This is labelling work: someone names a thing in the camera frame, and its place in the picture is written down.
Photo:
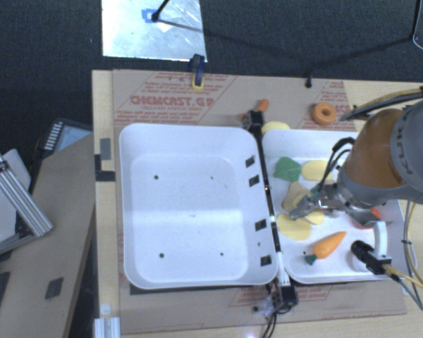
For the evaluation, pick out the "black cylinder on white bracket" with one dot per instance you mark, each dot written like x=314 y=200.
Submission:
x=380 y=238

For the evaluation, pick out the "tan brown flat slice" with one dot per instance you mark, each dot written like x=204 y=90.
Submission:
x=293 y=195

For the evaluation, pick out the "small orange sausage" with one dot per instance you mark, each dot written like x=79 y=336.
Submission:
x=262 y=105

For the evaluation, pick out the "white plastic tray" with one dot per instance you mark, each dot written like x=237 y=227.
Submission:
x=338 y=273
x=190 y=206

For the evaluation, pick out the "green lettuce leaf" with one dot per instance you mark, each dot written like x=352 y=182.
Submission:
x=287 y=169

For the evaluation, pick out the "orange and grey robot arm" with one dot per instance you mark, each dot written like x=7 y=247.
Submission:
x=380 y=160

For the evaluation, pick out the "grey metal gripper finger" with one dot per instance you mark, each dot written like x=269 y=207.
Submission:
x=306 y=201
x=303 y=212

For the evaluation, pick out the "pale yellow potato slice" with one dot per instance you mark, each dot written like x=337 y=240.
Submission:
x=317 y=218
x=294 y=227
x=274 y=126
x=314 y=170

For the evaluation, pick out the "thin black and white rod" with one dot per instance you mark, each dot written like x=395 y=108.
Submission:
x=268 y=188

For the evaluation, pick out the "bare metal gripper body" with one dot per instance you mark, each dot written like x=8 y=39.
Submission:
x=333 y=199

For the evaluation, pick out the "orange carrot with green top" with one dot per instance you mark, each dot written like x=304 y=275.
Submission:
x=329 y=245

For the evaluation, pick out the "orange doughnut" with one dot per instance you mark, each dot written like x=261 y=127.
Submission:
x=324 y=113

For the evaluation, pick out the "brown cardboard board red print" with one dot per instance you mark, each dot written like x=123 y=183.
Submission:
x=183 y=308

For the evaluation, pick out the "red orange toy piece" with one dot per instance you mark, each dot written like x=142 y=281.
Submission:
x=364 y=224

